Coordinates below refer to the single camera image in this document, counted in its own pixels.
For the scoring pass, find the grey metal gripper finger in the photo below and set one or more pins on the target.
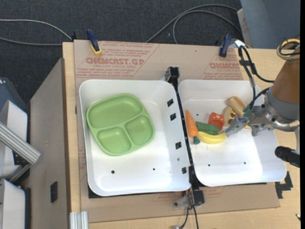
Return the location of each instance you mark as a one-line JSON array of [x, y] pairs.
[[236, 125], [257, 130]]

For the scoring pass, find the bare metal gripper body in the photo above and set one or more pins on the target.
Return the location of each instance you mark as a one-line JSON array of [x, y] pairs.
[[259, 117]]

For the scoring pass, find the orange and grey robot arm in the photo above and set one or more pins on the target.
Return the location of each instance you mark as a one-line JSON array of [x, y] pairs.
[[286, 80]]

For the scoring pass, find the yellow pizza slice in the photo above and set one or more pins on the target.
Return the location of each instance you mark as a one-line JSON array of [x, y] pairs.
[[230, 114]]

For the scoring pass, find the red cube with stars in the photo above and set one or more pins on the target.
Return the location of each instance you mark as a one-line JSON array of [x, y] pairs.
[[216, 120]]

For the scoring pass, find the beige bread roll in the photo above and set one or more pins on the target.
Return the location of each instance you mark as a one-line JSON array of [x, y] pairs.
[[236, 105]]

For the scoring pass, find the yellow banana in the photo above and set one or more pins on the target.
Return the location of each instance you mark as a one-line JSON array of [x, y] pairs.
[[210, 138]]

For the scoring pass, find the white plastic tray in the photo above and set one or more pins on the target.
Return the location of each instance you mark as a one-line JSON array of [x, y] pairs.
[[133, 170], [238, 161]]

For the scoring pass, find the orange carrot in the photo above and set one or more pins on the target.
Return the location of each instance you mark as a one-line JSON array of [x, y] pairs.
[[191, 125]]

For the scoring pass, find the thin black rod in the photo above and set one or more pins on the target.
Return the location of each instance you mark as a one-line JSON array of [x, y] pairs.
[[185, 128]]

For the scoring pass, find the brown cardboard board red print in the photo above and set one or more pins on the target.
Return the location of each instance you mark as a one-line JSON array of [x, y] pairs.
[[152, 63]]

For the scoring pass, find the green divided plate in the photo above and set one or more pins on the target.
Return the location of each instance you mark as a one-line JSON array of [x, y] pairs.
[[116, 120]]

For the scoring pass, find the black cylinder on white bracket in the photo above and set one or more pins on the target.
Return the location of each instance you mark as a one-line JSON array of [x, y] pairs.
[[287, 155]]

